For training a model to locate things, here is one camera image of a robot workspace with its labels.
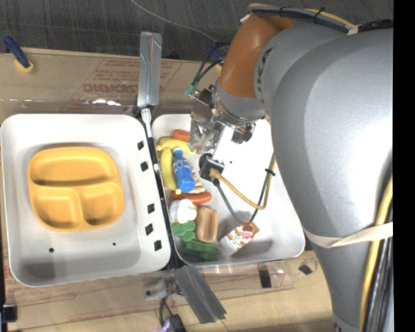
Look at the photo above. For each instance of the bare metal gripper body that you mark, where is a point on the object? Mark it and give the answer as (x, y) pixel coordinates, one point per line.
(207, 111)

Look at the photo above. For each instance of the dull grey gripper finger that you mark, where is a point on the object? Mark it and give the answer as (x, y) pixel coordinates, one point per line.
(194, 137)
(207, 142)

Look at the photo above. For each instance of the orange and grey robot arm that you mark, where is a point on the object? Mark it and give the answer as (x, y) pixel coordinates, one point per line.
(318, 116)

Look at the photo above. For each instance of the orange carrot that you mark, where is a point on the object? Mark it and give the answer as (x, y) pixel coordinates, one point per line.
(181, 135)

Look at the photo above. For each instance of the blue plastic bottle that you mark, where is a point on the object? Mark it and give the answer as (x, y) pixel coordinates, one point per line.
(183, 173)

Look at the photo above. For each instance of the yellow banana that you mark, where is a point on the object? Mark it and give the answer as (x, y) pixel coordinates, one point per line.
(166, 164)

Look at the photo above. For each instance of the pizza slice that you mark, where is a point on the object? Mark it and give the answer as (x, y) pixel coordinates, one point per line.
(198, 185)

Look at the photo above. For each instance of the red sausage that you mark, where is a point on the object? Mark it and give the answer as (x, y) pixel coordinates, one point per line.
(202, 197)

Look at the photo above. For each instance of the white round toy food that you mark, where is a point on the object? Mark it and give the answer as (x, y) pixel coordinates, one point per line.
(182, 211)

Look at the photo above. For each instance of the white plastic tray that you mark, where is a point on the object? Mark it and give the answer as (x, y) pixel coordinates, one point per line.
(276, 233)
(131, 185)

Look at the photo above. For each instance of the brown bread bun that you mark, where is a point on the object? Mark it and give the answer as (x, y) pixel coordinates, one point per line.
(207, 224)

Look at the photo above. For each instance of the green broccoli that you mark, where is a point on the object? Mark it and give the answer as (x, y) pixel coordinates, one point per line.
(184, 230)

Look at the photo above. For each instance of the white and brown printed carton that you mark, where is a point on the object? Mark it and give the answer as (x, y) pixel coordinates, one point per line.
(240, 237)

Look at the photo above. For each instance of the green leafy toy vegetable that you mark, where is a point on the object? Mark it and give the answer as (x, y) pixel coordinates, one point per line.
(202, 250)

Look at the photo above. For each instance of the yellow divided plate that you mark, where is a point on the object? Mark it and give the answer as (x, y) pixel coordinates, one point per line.
(72, 171)

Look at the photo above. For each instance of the brown cardboard board red print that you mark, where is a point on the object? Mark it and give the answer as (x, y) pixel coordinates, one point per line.
(55, 81)

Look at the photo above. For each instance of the black cylinder on white bracket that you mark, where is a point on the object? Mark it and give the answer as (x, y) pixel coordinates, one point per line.
(211, 166)

